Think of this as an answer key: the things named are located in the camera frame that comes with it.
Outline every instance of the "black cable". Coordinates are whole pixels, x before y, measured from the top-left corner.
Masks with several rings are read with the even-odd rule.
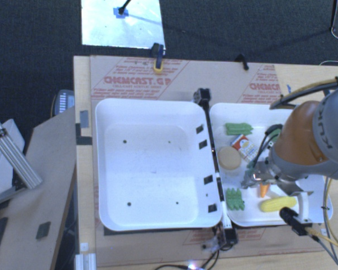
[[[66,269],[66,267],[69,265],[69,263],[71,262],[71,260],[73,259],[73,256],[75,255],[75,245],[72,247],[69,255],[67,256],[65,262],[61,265],[60,268],[55,267],[55,269],[59,269],[59,270],[64,270]]]
[[[178,269],[188,270],[188,266],[185,266],[185,265],[175,265],[175,264],[164,264],[164,265],[161,265],[161,266],[155,268],[155,270],[159,270],[159,269],[162,269],[162,268],[165,268],[165,267],[172,267],[172,268],[178,268]]]
[[[78,222],[78,217],[75,218],[75,220],[69,225],[66,227],[66,229],[64,230],[63,232],[63,237],[68,234],[68,232],[72,229],[73,226],[76,225],[76,223]]]
[[[334,28],[334,23],[336,21],[336,16],[337,16],[337,8],[338,8],[338,0],[333,0],[332,18],[331,18],[331,27],[330,27],[330,29]]]
[[[265,149],[266,146],[267,146],[267,144],[266,144],[266,146],[263,147],[264,142],[265,142],[265,140],[267,139],[267,137],[268,137],[273,131],[275,131],[275,130],[277,130],[277,129],[282,129],[282,128],[283,128],[283,125],[282,125],[282,124],[275,124],[275,125],[270,126],[270,127],[267,129],[267,131],[265,131],[265,133],[264,133],[265,136],[264,136],[263,140],[261,141],[261,144],[260,144],[260,146],[259,146],[258,153],[257,153],[257,155],[255,156],[255,158],[253,159],[253,166],[252,166],[253,168],[255,167],[255,165],[256,165],[257,162],[258,162],[259,156],[261,155],[261,153],[264,151],[264,149]],[[271,137],[269,138],[269,141],[268,141],[267,143],[269,144],[269,142],[270,142],[273,138],[275,138],[276,136],[278,136],[278,134],[271,136]]]
[[[233,245],[230,245],[229,247],[225,248],[224,246],[222,248],[220,248],[220,251],[223,251],[223,252],[227,252],[229,251],[231,248],[233,248]]]
[[[216,254],[217,252],[214,252],[214,253],[209,257],[209,259],[206,260],[205,263],[204,263],[203,265],[201,265],[201,268],[204,269],[205,267],[207,267],[207,265],[208,265],[209,262],[213,259],[213,257],[215,256],[215,254]]]
[[[334,82],[324,82],[324,84],[317,84],[313,83],[308,85],[305,89],[298,89],[285,97],[283,96],[279,100],[274,101],[272,104],[270,104],[270,109],[277,109],[277,108],[294,108],[296,107],[295,104],[290,104],[289,102],[299,98],[303,97],[309,94],[317,93],[319,91],[324,90],[334,90],[338,88],[338,77],[336,77]]]
[[[215,260],[214,260],[214,263],[212,264],[212,266],[210,266],[207,270],[211,270],[213,269],[213,267],[215,266],[216,262],[218,261],[218,258],[219,258],[219,250],[216,252],[216,257],[215,257]]]

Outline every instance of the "snack package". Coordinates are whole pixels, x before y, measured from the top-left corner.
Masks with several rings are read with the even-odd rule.
[[[243,134],[239,135],[230,145],[237,149],[241,157],[248,163],[258,154],[258,148]]]

